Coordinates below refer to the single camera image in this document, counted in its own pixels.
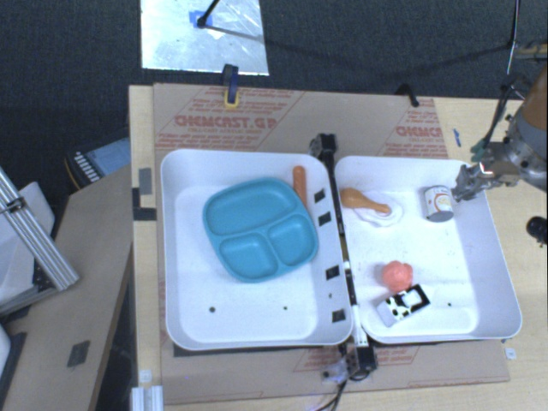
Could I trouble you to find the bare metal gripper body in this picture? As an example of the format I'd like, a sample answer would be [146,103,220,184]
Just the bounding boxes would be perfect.
[480,140,548,193]

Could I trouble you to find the pink toy ice cream scoop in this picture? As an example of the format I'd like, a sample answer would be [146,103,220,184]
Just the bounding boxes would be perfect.
[381,259,414,293]

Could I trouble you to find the orange toy sausage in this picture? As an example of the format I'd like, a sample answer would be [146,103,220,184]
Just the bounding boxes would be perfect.
[292,164,310,210]

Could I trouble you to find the thin black and white rod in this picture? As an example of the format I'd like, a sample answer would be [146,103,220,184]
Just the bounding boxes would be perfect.
[323,151,366,343]

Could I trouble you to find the brown cardboard board red print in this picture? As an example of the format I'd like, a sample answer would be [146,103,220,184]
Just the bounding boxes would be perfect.
[152,82,513,407]

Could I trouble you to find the blue divided plate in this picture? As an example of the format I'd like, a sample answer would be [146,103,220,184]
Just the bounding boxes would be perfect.
[201,176,320,284]

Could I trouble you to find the white toy fried egg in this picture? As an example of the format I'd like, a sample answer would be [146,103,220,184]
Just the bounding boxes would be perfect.
[352,190,406,229]

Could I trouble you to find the small white can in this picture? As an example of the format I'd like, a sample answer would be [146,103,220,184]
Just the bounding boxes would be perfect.
[423,185,456,223]

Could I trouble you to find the black and white milk carton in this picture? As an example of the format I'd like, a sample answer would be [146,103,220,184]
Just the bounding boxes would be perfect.
[375,283,432,329]

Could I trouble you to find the tan toy chicken drumstick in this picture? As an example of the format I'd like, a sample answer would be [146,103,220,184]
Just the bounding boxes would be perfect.
[339,187,392,216]

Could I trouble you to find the white plastic tray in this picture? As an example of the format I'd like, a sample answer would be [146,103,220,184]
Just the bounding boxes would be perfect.
[333,155,524,346]
[159,147,356,352]

